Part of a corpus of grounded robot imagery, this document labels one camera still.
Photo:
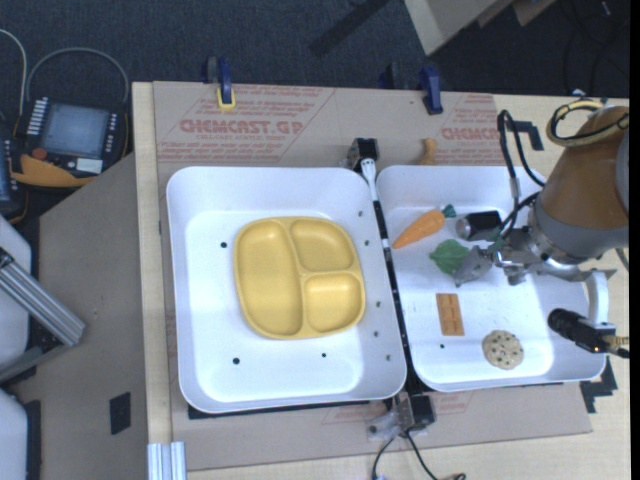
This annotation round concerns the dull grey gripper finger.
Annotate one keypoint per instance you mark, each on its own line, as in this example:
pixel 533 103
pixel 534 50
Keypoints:
pixel 481 256
pixel 467 273

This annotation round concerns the tan toy drumstick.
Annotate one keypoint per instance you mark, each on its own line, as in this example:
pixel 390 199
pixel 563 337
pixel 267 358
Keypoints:
pixel 428 152

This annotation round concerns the orange carrot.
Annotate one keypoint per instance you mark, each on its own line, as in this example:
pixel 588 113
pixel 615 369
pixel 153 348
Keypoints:
pixel 420 229

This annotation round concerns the yellow divided plate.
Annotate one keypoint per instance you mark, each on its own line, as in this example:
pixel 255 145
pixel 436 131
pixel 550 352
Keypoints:
pixel 270 278

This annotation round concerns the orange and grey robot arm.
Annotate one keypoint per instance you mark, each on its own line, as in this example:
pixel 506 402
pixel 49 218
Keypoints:
pixel 582 193

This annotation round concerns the black cylinder on white bracket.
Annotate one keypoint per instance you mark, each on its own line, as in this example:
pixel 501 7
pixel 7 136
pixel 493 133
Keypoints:
pixel 575 325

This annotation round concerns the black and silver can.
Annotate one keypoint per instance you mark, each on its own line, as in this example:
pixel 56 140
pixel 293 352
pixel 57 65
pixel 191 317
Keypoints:
pixel 482 224

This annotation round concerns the thin black and white rod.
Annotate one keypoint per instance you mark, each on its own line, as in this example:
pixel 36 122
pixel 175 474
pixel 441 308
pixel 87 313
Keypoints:
pixel 384 240

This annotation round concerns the chocolate chip cookie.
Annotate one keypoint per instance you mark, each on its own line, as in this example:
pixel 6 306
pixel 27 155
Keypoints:
pixel 502 349

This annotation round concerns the white plastic tray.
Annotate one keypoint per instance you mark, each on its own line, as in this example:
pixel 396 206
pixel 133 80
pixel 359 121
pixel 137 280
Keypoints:
pixel 210 293
pixel 500 308

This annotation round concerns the green lettuce leaf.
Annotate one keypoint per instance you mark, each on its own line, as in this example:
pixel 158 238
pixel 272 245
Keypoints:
pixel 447 255

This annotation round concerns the orange wafer biscuit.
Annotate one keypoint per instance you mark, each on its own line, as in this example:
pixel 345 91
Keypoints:
pixel 450 315

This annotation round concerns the brown cardboard board red print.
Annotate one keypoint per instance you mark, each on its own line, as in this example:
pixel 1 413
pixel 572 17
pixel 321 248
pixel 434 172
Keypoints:
pixel 300 128

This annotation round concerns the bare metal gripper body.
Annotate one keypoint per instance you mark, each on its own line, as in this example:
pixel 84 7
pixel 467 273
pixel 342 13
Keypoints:
pixel 525 250

